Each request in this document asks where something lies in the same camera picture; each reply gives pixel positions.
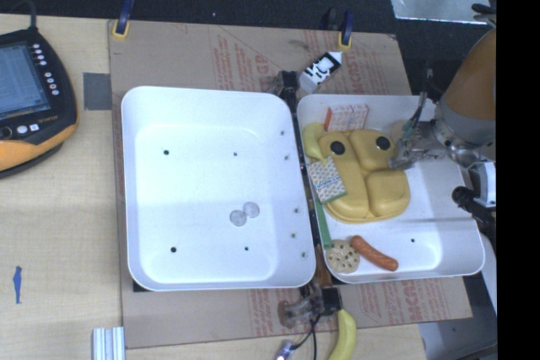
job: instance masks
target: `toy sausage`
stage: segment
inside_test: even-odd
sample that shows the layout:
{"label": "toy sausage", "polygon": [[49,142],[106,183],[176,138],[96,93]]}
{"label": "toy sausage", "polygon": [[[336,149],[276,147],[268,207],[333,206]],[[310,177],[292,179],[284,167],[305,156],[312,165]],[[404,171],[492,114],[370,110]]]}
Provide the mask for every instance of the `toy sausage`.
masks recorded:
{"label": "toy sausage", "polygon": [[399,266],[396,260],[379,252],[359,235],[353,236],[351,239],[351,246],[353,246],[353,248],[355,248],[367,261],[372,262],[378,267],[389,271],[395,271]]}

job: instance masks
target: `white tray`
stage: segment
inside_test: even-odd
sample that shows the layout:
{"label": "white tray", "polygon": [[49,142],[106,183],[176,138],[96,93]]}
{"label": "white tray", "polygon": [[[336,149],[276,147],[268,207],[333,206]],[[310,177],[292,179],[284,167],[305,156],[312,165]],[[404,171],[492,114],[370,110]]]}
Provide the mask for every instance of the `white tray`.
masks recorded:
{"label": "white tray", "polygon": [[[329,105],[367,104],[370,111],[364,128],[390,134],[394,122],[409,118],[418,101],[418,96],[313,94],[299,102],[298,119],[303,130],[309,123],[324,123]],[[421,120],[433,118],[434,112],[435,106],[428,101]],[[354,273],[332,272],[338,280],[361,283],[464,276],[482,268],[484,249],[478,226],[471,214],[451,199],[454,188],[464,185],[459,166],[450,159],[425,160],[405,173],[411,201],[405,212],[395,218],[348,224],[325,211],[332,239],[361,235],[399,262],[398,269],[391,272],[360,259]]]}
{"label": "white tray", "polygon": [[[138,87],[121,103],[127,257],[149,290],[299,287],[315,272],[291,114],[271,94]],[[255,202],[236,226],[230,214]]]}

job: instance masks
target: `black hole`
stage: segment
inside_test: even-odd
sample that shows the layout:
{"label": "black hole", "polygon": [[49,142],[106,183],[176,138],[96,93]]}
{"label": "black hole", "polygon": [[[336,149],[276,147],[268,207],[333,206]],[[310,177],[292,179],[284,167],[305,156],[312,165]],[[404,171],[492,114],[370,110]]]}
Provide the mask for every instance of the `black hole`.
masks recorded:
{"label": "black hole", "polygon": [[378,137],[375,144],[380,150],[388,150],[390,148],[390,140],[386,137]]}
{"label": "black hole", "polygon": [[332,144],[330,144],[330,150],[332,150],[335,154],[344,154],[345,146],[340,141],[334,141]]}

